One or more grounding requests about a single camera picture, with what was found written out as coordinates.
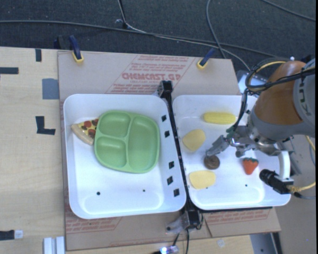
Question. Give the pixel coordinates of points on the brown cardboard board red print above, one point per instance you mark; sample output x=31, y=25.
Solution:
x=100, y=73

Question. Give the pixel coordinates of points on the yellow corn cob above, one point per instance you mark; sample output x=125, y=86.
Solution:
x=219, y=118

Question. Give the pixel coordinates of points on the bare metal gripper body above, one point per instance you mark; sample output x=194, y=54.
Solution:
x=257, y=141

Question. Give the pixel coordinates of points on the green divided plate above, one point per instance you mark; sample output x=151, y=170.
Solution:
x=127, y=141

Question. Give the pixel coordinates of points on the brown round biscuit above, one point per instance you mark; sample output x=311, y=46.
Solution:
x=212, y=163

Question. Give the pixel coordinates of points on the white plastic tray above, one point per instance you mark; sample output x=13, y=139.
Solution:
x=116, y=194
x=228, y=192

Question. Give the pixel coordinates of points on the toy pizza slice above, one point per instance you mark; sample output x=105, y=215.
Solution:
x=83, y=131

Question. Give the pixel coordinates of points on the black cylinder on white bracket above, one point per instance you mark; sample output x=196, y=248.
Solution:
x=277, y=182

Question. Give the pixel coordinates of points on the yellow potato chip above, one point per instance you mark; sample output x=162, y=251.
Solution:
x=202, y=179
x=194, y=140

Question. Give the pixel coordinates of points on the orange carrot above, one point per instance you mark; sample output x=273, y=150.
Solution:
x=250, y=165

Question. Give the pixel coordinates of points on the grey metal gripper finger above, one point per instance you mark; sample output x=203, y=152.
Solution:
x=240, y=152
x=216, y=145

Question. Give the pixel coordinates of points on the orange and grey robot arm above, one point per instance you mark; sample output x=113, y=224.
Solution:
x=278, y=107

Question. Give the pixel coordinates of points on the thin black rod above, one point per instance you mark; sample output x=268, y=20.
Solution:
x=178, y=147

